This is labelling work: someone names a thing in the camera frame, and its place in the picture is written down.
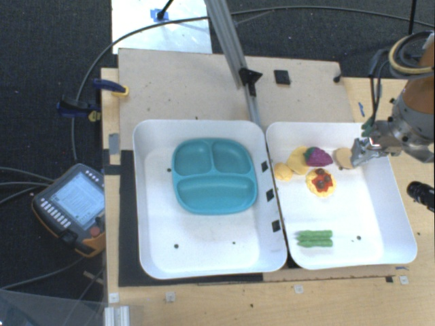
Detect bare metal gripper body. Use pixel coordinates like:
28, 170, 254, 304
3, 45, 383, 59
369, 120, 410, 158

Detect tan biscuit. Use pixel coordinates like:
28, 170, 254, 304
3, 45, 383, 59
332, 147, 356, 170

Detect purple grapes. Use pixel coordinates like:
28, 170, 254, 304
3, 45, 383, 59
302, 146, 334, 167

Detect yellow pasta with meatballs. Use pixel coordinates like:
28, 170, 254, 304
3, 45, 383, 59
304, 167, 338, 200

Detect yellow round chip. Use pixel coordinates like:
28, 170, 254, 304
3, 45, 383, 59
285, 145, 312, 176

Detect white plastic tray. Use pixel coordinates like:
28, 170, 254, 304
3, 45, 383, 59
265, 121, 419, 271
132, 118, 290, 280

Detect small yellow bread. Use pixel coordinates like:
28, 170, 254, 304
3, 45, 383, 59
273, 161, 294, 183

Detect green asparagus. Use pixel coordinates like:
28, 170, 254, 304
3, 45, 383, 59
296, 229, 334, 249

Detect black block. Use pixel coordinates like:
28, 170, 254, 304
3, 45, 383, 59
273, 69, 292, 86

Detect blue divided plate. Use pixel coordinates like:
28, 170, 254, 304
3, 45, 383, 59
171, 137, 258, 216

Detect pale wood board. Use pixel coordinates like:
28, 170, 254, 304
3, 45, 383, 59
117, 47, 398, 283

